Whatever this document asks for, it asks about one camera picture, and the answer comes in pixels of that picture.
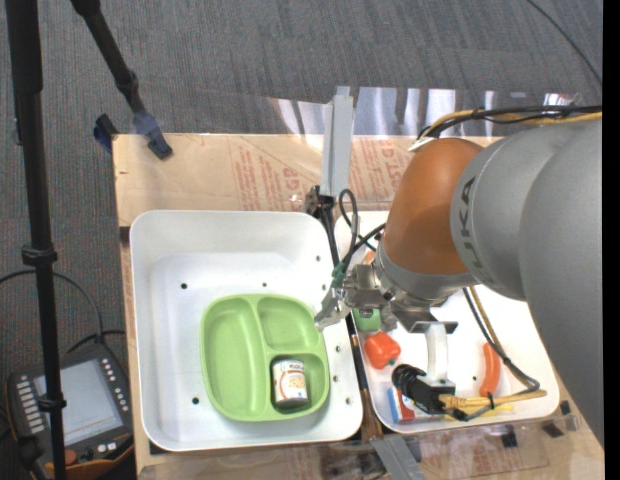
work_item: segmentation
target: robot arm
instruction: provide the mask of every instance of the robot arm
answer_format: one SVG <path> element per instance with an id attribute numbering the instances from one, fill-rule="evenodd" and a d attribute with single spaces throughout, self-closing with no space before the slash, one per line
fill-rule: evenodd
<path id="1" fill-rule="evenodd" d="M 359 286 L 368 308 L 392 312 L 411 332 L 465 286 L 526 301 L 603 446 L 601 190 L 600 119 L 533 128 L 483 150 L 427 142 L 401 180 L 372 265 L 333 286 L 317 327 L 359 307 Z"/>

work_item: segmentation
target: green divided plate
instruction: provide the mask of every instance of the green divided plate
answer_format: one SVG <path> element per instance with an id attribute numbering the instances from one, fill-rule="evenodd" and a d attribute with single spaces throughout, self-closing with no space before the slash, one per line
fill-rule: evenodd
<path id="1" fill-rule="evenodd" d="M 273 421 L 316 411 L 330 389 L 328 357 L 314 314 L 283 295 L 232 295 L 203 312 L 201 361 L 208 396 L 223 415 L 239 421 Z M 305 365 L 308 403 L 274 405 L 271 365 L 296 358 Z"/>

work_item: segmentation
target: gray carpet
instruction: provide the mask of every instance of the gray carpet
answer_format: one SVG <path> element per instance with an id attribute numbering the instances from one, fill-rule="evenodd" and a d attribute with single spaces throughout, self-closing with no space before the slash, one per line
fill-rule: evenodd
<path id="1" fill-rule="evenodd" d="M 466 108 L 481 106 L 486 91 L 601 104 L 603 0 L 533 1 L 569 39 L 526 0 L 101 0 L 164 132 L 288 132 L 273 99 L 308 102 L 300 123 L 321 132 L 317 106 L 345 87 L 360 95 L 356 133 L 395 134 L 416 128 L 397 121 L 395 88 L 463 91 Z M 92 131 L 102 113 L 121 131 L 132 129 L 132 116 L 69 0 L 39 0 L 39 19 L 55 270 L 87 288 L 105 328 L 123 329 L 111 157 Z M 388 89 L 374 93 L 385 98 L 382 116 L 366 111 L 374 87 Z M 13 118 L 0 0 L 0 277 L 23 268 L 29 240 Z M 56 286 L 65 350 L 95 331 L 94 318 L 77 290 Z M 123 338 L 108 343 L 125 360 Z M 33 276 L 21 276 L 0 286 L 0 397 L 11 371 L 40 361 Z M 133 477 L 133 461 L 109 475 Z M 4 439 L 0 480 L 26 478 L 15 444 Z"/>

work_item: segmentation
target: plywood table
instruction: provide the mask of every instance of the plywood table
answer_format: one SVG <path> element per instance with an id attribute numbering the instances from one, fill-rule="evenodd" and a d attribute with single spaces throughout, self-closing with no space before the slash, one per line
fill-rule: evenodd
<path id="1" fill-rule="evenodd" d="M 125 297 L 127 356 L 139 478 L 322 480 L 352 467 L 353 444 L 207 452 L 163 452 L 142 425 L 135 311 L 128 231 L 153 209 L 302 211 L 321 180 L 322 137 L 298 135 L 165 134 L 174 154 L 159 160 L 140 135 L 113 137 L 113 173 Z M 477 142 L 489 142 L 475 138 Z M 350 185 L 362 210 L 387 210 L 412 153 L 409 137 L 355 137 Z M 421 467 L 428 480 L 603 479 L 604 452 L 583 422 L 561 380 L 564 412 L 517 425 L 518 446 L 491 444 L 481 427 L 420 434 Z"/>

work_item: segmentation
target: tripod leg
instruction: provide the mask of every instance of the tripod leg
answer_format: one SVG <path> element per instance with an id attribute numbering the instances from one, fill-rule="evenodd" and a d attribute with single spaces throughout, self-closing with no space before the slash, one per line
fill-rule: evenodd
<path id="1" fill-rule="evenodd" d="M 159 130 L 155 118 L 145 109 L 139 96 L 139 81 L 134 71 L 128 69 L 110 28 L 101 13 L 100 0 L 70 0 L 75 11 L 85 20 L 110 72 L 114 76 L 117 89 L 125 96 L 134 112 L 134 124 L 138 133 L 150 138 L 148 147 L 159 158 L 172 153 Z"/>
<path id="2" fill-rule="evenodd" d="M 55 478 L 65 480 L 65 450 L 61 370 L 57 340 L 56 304 L 48 184 L 43 146 L 41 91 L 43 75 L 37 0 L 5 0 L 12 63 L 15 108 L 23 147 L 31 243 L 22 249 L 23 262 L 35 268 L 43 346 L 46 394 L 39 408 L 50 413 Z"/>

